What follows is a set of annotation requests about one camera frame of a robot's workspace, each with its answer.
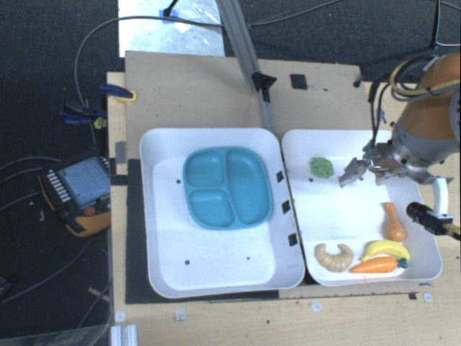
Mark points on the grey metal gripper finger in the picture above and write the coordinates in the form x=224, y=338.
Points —
x=353, y=173
x=384, y=177

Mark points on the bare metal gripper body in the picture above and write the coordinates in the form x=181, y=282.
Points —
x=394, y=160

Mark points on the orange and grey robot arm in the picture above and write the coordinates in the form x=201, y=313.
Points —
x=430, y=117

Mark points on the brown chicken drumstick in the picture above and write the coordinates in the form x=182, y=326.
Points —
x=393, y=227

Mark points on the white plastic tray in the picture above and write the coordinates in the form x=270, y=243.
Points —
x=345, y=218
x=216, y=258

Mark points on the brown cardboard board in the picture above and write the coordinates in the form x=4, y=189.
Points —
x=194, y=92

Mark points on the beige croissant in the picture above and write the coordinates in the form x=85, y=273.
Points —
x=333, y=261

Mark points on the blue divided plate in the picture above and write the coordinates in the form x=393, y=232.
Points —
x=245, y=182

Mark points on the yellow banana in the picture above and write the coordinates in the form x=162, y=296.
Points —
x=387, y=248

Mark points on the orange carrot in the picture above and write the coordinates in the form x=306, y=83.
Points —
x=376, y=265

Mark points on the black cylinder on white bracket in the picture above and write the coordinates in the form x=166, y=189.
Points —
x=425, y=216

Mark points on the green grapes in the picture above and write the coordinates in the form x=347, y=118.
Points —
x=321, y=167

